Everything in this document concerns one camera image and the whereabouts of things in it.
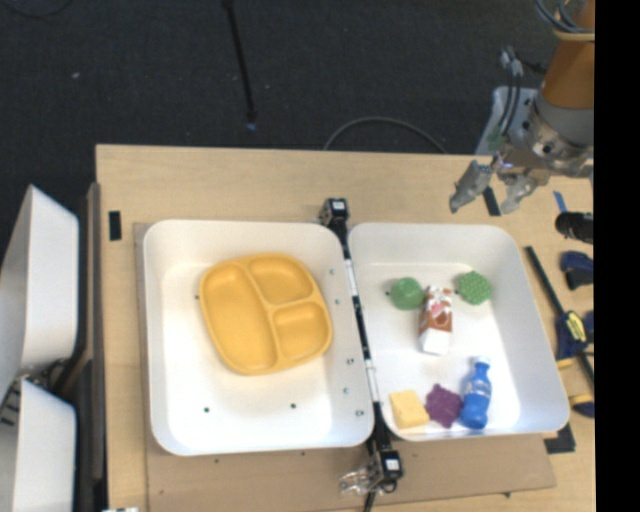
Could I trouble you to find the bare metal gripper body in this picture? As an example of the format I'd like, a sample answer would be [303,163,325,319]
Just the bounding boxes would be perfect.
[492,122,595,187]

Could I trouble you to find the green dotted round biscuit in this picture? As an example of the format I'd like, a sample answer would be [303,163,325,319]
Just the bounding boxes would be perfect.
[456,270,493,307]

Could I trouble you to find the green bowl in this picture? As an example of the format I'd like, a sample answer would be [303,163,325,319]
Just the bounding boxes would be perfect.
[389,276,427,312]

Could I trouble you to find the brown and white carton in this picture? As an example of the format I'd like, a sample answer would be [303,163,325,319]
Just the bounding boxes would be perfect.
[418,285,455,357]

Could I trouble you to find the white plastic tray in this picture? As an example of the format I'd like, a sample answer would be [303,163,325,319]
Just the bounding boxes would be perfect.
[346,221,572,443]
[142,218,377,458]

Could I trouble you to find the thin black and white rod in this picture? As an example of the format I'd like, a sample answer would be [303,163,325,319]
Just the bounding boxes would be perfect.
[331,218,389,454]

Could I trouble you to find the blue bottle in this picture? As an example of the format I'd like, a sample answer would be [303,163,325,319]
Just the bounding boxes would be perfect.
[458,355,494,431]

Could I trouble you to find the purple grapes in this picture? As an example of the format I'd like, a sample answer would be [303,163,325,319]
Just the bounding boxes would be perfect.
[424,382,464,430]

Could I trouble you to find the yellow cheese wedge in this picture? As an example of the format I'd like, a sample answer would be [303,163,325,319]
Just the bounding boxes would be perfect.
[388,389,432,431]

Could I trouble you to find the yellow divided plate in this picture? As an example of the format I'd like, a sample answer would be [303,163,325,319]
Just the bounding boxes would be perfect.
[197,252,334,377]

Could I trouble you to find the black block with thin wires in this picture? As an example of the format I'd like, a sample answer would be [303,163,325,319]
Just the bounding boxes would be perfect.
[317,197,351,225]
[368,448,406,495]

